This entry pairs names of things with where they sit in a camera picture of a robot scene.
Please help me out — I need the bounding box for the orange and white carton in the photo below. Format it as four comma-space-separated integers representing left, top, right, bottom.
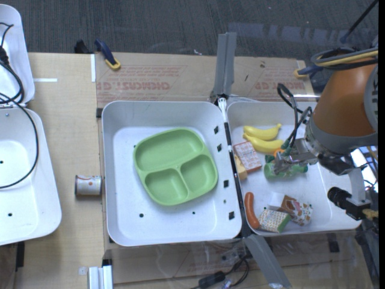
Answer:
232, 140, 263, 174

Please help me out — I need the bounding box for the brown and white patterned carton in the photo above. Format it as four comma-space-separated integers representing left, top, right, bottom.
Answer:
280, 194, 314, 227

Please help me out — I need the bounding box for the white plastic tray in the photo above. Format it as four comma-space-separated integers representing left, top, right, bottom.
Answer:
101, 101, 244, 247
0, 4, 36, 108
226, 101, 363, 238
0, 107, 63, 247

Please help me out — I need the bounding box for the green and white packet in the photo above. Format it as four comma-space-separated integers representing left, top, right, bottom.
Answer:
257, 208, 292, 234

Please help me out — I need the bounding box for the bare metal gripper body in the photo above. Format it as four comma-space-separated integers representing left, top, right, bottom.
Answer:
281, 132, 321, 166

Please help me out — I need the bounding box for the yellow banana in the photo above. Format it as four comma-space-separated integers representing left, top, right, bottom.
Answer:
242, 132, 285, 154
242, 123, 283, 141

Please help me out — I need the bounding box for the orange carrot with green top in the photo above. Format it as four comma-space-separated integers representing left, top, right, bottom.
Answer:
264, 148, 286, 164

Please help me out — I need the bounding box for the green bottle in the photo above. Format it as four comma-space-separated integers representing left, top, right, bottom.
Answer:
263, 161, 309, 181

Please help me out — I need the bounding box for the green divided plate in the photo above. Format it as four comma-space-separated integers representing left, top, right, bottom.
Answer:
132, 127, 220, 207

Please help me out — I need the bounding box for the orange sausage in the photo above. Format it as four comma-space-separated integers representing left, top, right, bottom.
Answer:
244, 191, 261, 230

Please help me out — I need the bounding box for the black block with thin wires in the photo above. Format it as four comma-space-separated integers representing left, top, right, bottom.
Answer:
211, 92, 232, 105

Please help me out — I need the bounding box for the brown cardboard board, red print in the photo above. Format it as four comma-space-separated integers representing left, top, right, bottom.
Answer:
95, 51, 363, 284

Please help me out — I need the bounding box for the black cylinder on white bracket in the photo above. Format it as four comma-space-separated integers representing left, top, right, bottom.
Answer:
327, 166, 372, 221

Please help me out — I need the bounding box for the white and orange can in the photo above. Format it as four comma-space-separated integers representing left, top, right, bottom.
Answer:
74, 174, 103, 196

